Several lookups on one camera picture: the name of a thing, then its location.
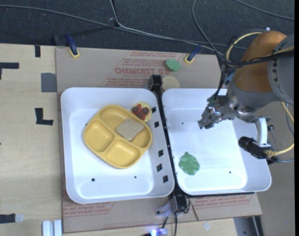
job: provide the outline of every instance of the metal bracket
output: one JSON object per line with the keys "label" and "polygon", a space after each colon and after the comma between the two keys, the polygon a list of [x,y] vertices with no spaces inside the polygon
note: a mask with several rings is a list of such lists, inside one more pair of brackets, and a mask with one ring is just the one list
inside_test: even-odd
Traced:
{"label": "metal bracket", "polygon": [[42,221],[41,225],[42,236],[62,236],[62,222],[61,220],[55,221]]}
{"label": "metal bracket", "polygon": [[257,146],[261,148],[270,147],[270,145],[267,143],[268,128],[266,119],[262,117],[258,118],[255,122],[255,126],[257,129],[257,140],[253,143],[255,143]]}
{"label": "metal bracket", "polygon": [[168,217],[170,214],[178,210],[176,197],[173,196],[166,204],[161,207],[158,207],[155,210],[156,217]]}

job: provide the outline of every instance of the black mat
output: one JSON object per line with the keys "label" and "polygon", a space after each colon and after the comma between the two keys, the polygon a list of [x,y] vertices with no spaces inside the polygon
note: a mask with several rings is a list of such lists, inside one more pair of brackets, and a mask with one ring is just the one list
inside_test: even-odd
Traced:
{"label": "black mat", "polygon": [[[274,14],[294,18],[295,0],[240,0]],[[205,42],[192,18],[194,0],[114,0],[119,22],[145,32]],[[38,7],[114,25],[109,0],[0,0],[0,4]],[[214,43],[226,44],[234,35],[252,28],[294,32],[294,22],[256,11],[233,0],[198,0],[198,22]],[[109,29],[46,11],[0,7],[0,43],[61,45],[70,33],[77,46],[168,52],[191,52],[190,44],[159,40]],[[224,48],[216,45],[219,51]],[[203,53],[212,53],[202,49]]]}

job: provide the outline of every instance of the blue clamp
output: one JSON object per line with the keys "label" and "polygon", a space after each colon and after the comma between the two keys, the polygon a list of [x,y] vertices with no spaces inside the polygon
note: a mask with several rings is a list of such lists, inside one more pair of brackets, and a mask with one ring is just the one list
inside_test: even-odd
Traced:
{"label": "blue clamp", "polygon": [[71,56],[74,59],[78,58],[81,54],[80,54],[80,52],[76,48],[76,44],[75,44],[74,39],[68,33],[65,35],[65,37],[66,37],[67,43],[69,44],[69,47],[70,47],[69,48],[69,52],[70,52]]}
{"label": "blue clamp", "polygon": [[188,65],[192,64],[192,62],[194,60],[194,56],[200,51],[201,48],[202,48],[202,46],[198,45],[191,54],[187,55],[184,58],[184,63],[188,64]]}

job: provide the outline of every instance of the white tray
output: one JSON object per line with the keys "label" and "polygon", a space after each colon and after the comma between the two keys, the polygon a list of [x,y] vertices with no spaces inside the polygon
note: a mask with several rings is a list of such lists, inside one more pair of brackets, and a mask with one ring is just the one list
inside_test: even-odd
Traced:
{"label": "white tray", "polygon": [[[266,160],[257,159],[241,149],[241,136],[257,138],[254,124],[237,118],[222,121],[213,128],[200,129],[207,98],[215,89],[168,89],[163,93],[163,107],[172,149],[177,181],[190,195],[264,191],[271,184]],[[179,167],[185,152],[195,156],[199,171],[190,176]]]}
{"label": "white tray", "polygon": [[[94,155],[85,145],[85,125],[106,105],[126,109],[140,101],[156,108],[147,122],[153,141],[130,168],[117,169]],[[169,195],[174,178],[155,95],[141,88],[69,88],[61,96],[66,190],[81,204],[132,200]]]}

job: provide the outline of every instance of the black cable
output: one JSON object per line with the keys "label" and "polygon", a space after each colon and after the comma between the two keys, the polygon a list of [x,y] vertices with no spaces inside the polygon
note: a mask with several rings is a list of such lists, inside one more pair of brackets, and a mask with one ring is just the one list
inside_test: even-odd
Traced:
{"label": "black cable", "polygon": [[229,43],[226,46],[226,49],[224,51],[224,59],[226,63],[230,62],[230,54],[232,52],[232,49],[236,47],[236,44],[241,41],[242,39],[249,37],[249,36],[253,36],[256,34],[261,34],[263,32],[267,31],[266,29],[249,29],[249,30],[245,30],[243,31],[241,34],[239,34],[238,36],[233,36]]}
{"label": "black cable", "polygon": [[114,0],[110,0],[110,2],[111,2],[111,5],[112,5],[112,9],[113,9],[113,12],[114,12],[114,16],[115,16],[115,26],[116,26],[116,27],[119,27],[120,24],[119,24],[118,19],[117,19],[117,17],[116,17],[116,9],[115,9]]}
{"label": "black cable", "polygon": [[[248,65],[248,64],[253,64],[254,62],[243,62],[242,64],[240,63],[229,63],[227,62],[227,60],[225,60],[225,58],[219,54],[219,52],[216,50],[216,48],[214,47],[214,45],[212,44],[212,42],[209,40],[209,38],[207,37],[207,35],[205,34],[205,32],[203,31],[203,29],[201,28],[201,26],[199,25],[198,21],[197,21],[197,18],[196,18],[196,15],[195,15],[195,4],[198,0],[194,0],[193,2],[193,5],[192,5],[192,16],[193,16],[193,19],[194,19],[194,22],[198,28],[198,30],[201,32],[201,34],[203,35],[203,37],[207,40],[207,42],[210,44],[210,46],[214,49],[214,52],[216,53],[216,55],[218,56],[218,58],[224,63],[224,64],[227,64],[227,65],[234,65],[234,66],[237,66],[237,67],[242,67],[244,65]],[[255,9],[257,11],[260,11],[262,13],[265,13],[265,14],[268,14],[268,15],[271,15],[271,16],[274,16],[274,17],[278,17],[278,18],[281,18],[281,19],[285,19],[285,20],[289,20],[289,21],[294,21],[293,18],[289,18],[289,17],[285,17],[285,16],[281,16],[281,15],[277,15],[277,14],[274,14],[274,13],[271,13],[271,12],[268,12],[268,11],[265,11],[265,10],[262,10],[262,9],[259,9],[257,7],[254,7],[250,4],[247,4],[245,2],[242,2],[240,0],[232,0],[232,1],[235,1],[235,2],[238,2],[240,4],[243,4],[247,7],[250,7],[252,9]]]}
{"label": "black cable", "polygon": [[263,63],[275,59],[281,59],[281,58],[286,58],[286,57],[293,57],[294,56],[294,51],[289,51],[289,52],[284,52],[284,53],[279,53],[279,54],[271,54],[270,56],[266,57],[257,57],[253,58],[249,61],[241,61],[241,62],[227,62],[226,64],[233,67],[233,68],[241,68],[246,65],[252,65],[252,64],[258,64],[258,63]]}
{"label": "black cable", "polygon": [[276,158],[275,159],[275,162],[276,163],[292,163],[292,162],[294,162],[294,158],[292,158],[292,159],[290,159],[290,160],[281,160],[281,159],[279,159],[279,158]]}
{"label": "black cable", "polygon": [[176,212],[174,213],[174,216],[175,216],[174,236],[176,236],[176,234],[177,234],[177,226],[178,226],[178,215],[177,215]]}
{"label": "black cable", "polygon": [[124,32],[136,34],[136,35],[141,35],[141,36],[145,36],[145,37],[156,38],[156,39],[169,40],[169,41],[174,41],[174,42],[181,42],[181,43],[191,44],[191,45],[205,44],[205,42],[200,42],[200,41],[191,41],[191,40],[185,40],[185,39],[171,38],[171,37],[165,37],[165,36],[161,36],[161,35],[155,35],[155,34],[150,34],[150,33],[145,33],[145,32],[142,33],[140,31],[133,31],[133,30],[125,29],[125,28],[110,26],[110,25],[107,25],[107,24],[104,24],[104,23],[101,23],[101,22],[98,22],[98,21],[87,19],[87,18],[82,18],[82,17],[71,15],[71,14],[67,14],[67,13],[64,13],[64,12],[48,10],[48,9],[43,9],[43,8],[30,7],[30,6],[20,6],[20,5],[7,5],[7,4],[0,4],[0,7],[1,8],[15,8],[15,9],[28,9],[28,10],[43,11],[43,12],[47,12],[47,13],[57,14],[57,15],[60,15],[60,16],[70,17],[70,18],[82,20],[82,21],[85,21],[85,22],[101,25],[101,26],[108,27],[108,28],[111,28],[111,29],[114,29],[114,30],[120,30],[120,31],[124,31]]}
{"label": "black cable", "polygon": [[163,226],[161,228],[164,228],[166,223],[167,223],[167,220],[168,220],[169,216],[165,219],[164,223],[163,223]]}
{"label": "black cable", "polygon": [[289,115],[286,113],[286,120],[287,120],[287,125],[288,125],[288,128],[291,132],[291,134],[294,136],[295,135],[295,132],[293,131],[291,125],[290,125],[290,122],[289,122]]}
{"label": "black cable", "polygon": [[226,50],[224,52],[223,55],[223,66],[221,66],[220,70],[221,70],[221,74],[220,74],[220,79],[219,79],[219,84],[218,84],[218,88],[216,90],[216,92],[213,94],[213,100],[216,100],[220,89],[222,88],[223,84],[224,84],[224,77],[226,74],[226,69],[227,69],[227,64],[230,62],[229,55],[230,52],[232,50],[232,48],[235,47],[235,44],[239,41],[239,39],[243,38],[243,36],[248,35],[248,34],[255,34],[257,32],[264,32],[265,30],[263,29],[250,29],[250,30],[246,30],[244,32],[242,32],[239,36],[234,36],[231,38],[230,43],[227,45]]}
{"label": "black cable", "polygon": [[188,213],[189,212],[189,210],[190,210],[190,199],[188,199],[189,200],[189,203],[188,203],[188,208],[183,212],[183,213]]}

